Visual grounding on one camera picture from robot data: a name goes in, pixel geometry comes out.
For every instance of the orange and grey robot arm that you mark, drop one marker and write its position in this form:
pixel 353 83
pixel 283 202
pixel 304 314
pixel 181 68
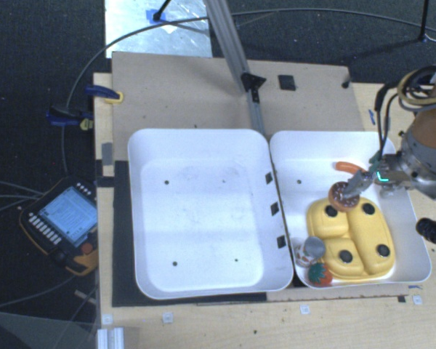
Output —
pixel 430 129

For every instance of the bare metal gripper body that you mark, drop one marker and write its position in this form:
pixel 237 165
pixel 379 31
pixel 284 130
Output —
pixel 394 176

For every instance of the small can with grey lid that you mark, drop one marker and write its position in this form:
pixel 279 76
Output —
pixel 314 247

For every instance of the brown cardboard board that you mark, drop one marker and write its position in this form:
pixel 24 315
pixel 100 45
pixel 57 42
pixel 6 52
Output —
pixel 189 93

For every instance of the white plastic tray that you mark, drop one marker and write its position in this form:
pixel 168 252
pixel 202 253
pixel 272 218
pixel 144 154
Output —
pixel 301 165
pixel 203 213

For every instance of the brown doughnut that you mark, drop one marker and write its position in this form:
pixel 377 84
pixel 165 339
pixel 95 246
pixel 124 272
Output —
pixel 336 196

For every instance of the black cylinder on white bracket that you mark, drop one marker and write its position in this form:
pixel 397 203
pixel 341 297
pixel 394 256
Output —
pixel 433 231

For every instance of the yellow divided plate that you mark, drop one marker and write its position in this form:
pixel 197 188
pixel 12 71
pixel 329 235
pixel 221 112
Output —
pixel 367 231

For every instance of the orange sausage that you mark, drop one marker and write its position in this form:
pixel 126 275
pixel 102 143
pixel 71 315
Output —
pixel 345 165

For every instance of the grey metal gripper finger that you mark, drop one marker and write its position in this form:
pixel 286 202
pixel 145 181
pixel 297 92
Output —
pixel 367 180
pixel 354 184

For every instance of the red strawberry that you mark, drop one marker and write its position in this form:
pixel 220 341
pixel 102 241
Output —
pixel 321 275

